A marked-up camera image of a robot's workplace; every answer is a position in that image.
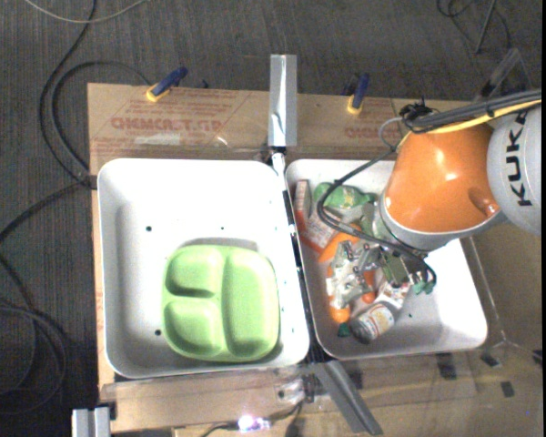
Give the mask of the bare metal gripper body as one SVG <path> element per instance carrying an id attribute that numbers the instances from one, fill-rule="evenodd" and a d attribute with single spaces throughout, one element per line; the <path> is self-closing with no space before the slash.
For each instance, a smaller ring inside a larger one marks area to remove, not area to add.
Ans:
<path id="1" fill-rule="evenodd" d="M 387 285 L 394 289 L 413 286 L 414 290 L 431 290 L 431 267 L 421 254 L 379 246 L 374 266 L 377 290 Z"/>

